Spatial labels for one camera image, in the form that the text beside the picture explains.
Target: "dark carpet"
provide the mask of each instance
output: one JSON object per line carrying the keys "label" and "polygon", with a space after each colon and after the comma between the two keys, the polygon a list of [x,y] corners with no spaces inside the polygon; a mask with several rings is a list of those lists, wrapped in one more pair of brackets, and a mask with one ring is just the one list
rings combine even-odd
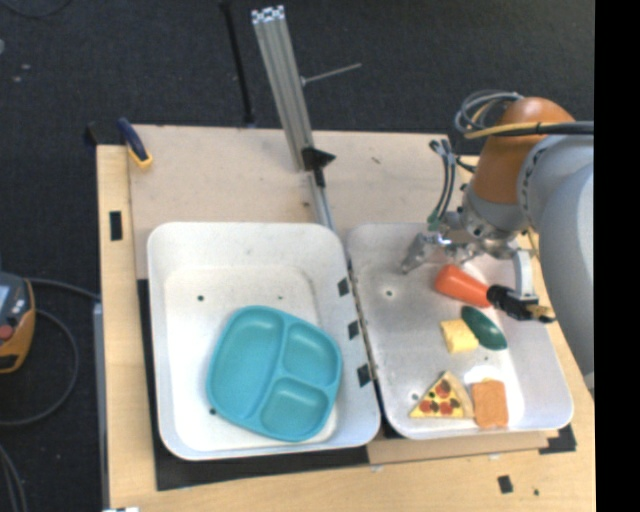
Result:
{"label": "dark carpet", "polygon": [[[266,5],[238,0],[231,8],[257,125],[273,128],[277,113],[249,23],[250,10]],[[316,130],[450,132],[464,97],[486,88],[544,96],[577,119],[594,118],[595,0],[284,5],[303,76],[362,63],[305,88]],[[218,2],[3,0],[0,40],[2,269],[99,291],[95,162],[85,127],[121,116],[242,125]],[[45,287],[36,301],[77,337],[78,380],[55,414],[0,428],[0,445],[22,477],[29,510],[99,511],[93,305]],[[0,375],[0,420],[46,408],[71,369],[64,336],[39,322],[25,366]],[[10,507],[0,477],[0,511]]]}

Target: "pepperoni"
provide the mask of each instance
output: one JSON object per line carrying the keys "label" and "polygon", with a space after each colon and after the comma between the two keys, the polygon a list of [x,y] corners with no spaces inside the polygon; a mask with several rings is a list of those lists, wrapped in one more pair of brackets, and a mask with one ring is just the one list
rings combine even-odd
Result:
{"label": "pepperoni", "polygon": [[451,407],[451,404],[449,404],[449,402],[442,402],[440,404],[440,413],[443,414],[444,416],[448,416],[449,414],[453,413],[453,408]]}
{"label": "pepperoni", "polygon": [[449,392],[451,391],[451,388],[449,387],[448,384],[444,385],[445,382],[447,381],[443,380],[440,384],[436,386],[436,394],[440,398],[447,398],[449,396]]}

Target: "blue divided plate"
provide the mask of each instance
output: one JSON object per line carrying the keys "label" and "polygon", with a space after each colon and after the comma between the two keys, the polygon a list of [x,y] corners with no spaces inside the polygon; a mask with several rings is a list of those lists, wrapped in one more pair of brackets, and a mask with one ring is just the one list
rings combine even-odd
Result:
{"label": "blue divided plate", "polygon": [[342,354],[318,327],[264,306],[237,310],[214,349],[209,402],[223,418],[281,441],[324,427],[340,385]]}

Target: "orange device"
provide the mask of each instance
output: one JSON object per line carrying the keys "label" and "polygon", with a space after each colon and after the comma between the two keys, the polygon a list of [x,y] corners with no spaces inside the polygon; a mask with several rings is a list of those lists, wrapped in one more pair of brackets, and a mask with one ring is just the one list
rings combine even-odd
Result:
{"label": "orange device", "polygon": [[[507,107],[496,126],[518,123],[563,123],[575,121],[573,116],[545,98],[527,97]],[[518,173],[525,158],[546,135],[488,137],[473,180],[478,197],[500,204],[518,203]]]}
{"label": "orange device", "polygon": [[440,269],[436,276],[435,288],[444,295],[480,308],[491,306],[487,299],[489,286],[470,276],[456,265],[448,264]]}
{"label": "orange device", "polygon": [[0,373],[14,372],[22,366],[31,348],[35,322],[29,281],[0,272]]}

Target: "orange toy food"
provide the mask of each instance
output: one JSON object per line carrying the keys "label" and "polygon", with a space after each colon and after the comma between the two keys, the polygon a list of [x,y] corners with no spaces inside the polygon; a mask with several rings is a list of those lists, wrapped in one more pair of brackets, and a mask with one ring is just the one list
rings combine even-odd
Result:
{"label": "orange toy food", "polygon": [[506,427],[509,423],[504,383],[485,379],[471,386],[476,423],[482,428]]}
{"label": "orange toy food", "polygon": [[[575,121],[561,106],[545,98],[522,98],[509,105],[496,123],[509,125]],[[529,151],[546,135],[489,137],[482,148],[472,187],[476,195],[491,203],[518,204],[518,173]]]}
{"label": "orange toy food", "polygon": [[440,269],[436,276],[435,289],[444,295],[479,308],[491,306],[487,300],[489,287],[455,265],[445,265]]}
{"label": "orange toy food", "polygon": [[411,418],[470,418],[473,405],[462,383],[445,372],[409,413]]}

